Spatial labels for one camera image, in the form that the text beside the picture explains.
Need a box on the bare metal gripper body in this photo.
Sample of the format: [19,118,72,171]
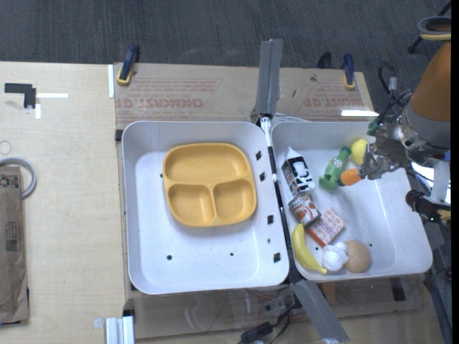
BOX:
[371,121,414,171]

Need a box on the yellow lemon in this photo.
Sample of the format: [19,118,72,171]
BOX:
[349,138,370,166]

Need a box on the orange carrot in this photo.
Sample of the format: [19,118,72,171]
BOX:
[339,168,362,187]

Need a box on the green plastic bottle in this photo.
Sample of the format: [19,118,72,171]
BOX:
[318,145,352,192]

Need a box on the white plastic tray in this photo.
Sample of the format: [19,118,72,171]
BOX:
[120,120,290,296]
[270,120,434,283]

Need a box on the white and black milk carton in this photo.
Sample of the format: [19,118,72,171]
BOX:
[281,146,317,197]

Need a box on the orange and white packet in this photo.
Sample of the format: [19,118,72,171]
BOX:
[306,206,348,247]

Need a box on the orange and white can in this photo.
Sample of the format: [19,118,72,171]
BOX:
[288,193,322,227]

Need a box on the thin black and white rod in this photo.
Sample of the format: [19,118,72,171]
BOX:
[258,116,295,282]

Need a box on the white garlic bulb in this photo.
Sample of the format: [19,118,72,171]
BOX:
[321,241,350,272]

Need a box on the yellow banana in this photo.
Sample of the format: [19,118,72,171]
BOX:
[290,223,328,275]

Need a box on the yellow divided plate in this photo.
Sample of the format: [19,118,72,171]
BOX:
[161,142,258,228]

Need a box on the brown cardboard board red print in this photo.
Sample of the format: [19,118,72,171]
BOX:
[113,62,431,340]

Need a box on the brown paper bag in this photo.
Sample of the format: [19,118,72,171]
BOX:
[0,166,29,325]

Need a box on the black cylinder on white bracket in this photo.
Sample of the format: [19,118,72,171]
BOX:
[405,158,452,226]

